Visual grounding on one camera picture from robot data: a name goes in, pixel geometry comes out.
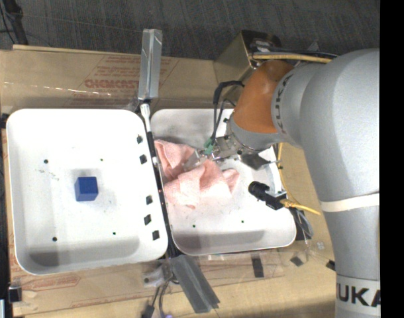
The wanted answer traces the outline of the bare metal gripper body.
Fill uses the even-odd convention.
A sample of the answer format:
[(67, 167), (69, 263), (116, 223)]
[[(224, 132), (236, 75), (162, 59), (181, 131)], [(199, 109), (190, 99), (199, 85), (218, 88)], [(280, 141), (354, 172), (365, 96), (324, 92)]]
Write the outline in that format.
[(197, 152), (202, 157), (216, 161), (240, 156), (243, 154), (244, 148), (232, 135), (224, 135), (216, 138), (210, 137), (202, 149)]

